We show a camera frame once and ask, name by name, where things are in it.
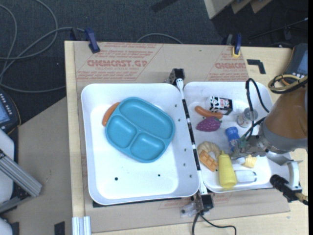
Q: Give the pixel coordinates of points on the beige croissant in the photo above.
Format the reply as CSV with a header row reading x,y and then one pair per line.
x,y
210,147

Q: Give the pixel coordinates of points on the blue divided plate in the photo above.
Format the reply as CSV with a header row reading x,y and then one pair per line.
x,y
139,128

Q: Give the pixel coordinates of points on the white plastic bottle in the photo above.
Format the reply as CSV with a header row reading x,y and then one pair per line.
x,y
245,175

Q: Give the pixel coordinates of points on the purple grapes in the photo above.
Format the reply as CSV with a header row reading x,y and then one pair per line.
x,y
207,124

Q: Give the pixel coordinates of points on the black cylinder on white bracket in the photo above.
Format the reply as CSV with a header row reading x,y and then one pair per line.
x,y
283,186

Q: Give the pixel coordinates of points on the yellow mustard bottle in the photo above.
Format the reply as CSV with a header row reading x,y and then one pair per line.
x,y
226,171

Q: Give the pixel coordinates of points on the brown cardboard board, red print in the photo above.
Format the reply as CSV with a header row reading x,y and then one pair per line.
x,y
146,65

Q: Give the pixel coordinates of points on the black and white milk carton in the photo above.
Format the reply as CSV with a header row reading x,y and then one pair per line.
x,y
220,103

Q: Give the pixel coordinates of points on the blue bottle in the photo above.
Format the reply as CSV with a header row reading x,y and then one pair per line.
x,y
232,134

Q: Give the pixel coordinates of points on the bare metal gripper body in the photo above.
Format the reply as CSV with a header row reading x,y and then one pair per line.
x,y
254,147

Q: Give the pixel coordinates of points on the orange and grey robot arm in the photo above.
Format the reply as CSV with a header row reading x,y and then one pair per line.
x,y
286,111

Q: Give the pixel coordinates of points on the white plastic tray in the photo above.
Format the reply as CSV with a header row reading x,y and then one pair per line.
x,y
207,92
137,180

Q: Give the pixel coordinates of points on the thin black and white rod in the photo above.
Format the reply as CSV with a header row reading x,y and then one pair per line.
x,y
187,117

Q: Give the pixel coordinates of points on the pale yellow toy fries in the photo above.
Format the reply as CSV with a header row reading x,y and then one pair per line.
x,y
250,161

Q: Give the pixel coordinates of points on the orange waffle biscuit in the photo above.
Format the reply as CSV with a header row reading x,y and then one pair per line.
x,y
207,161

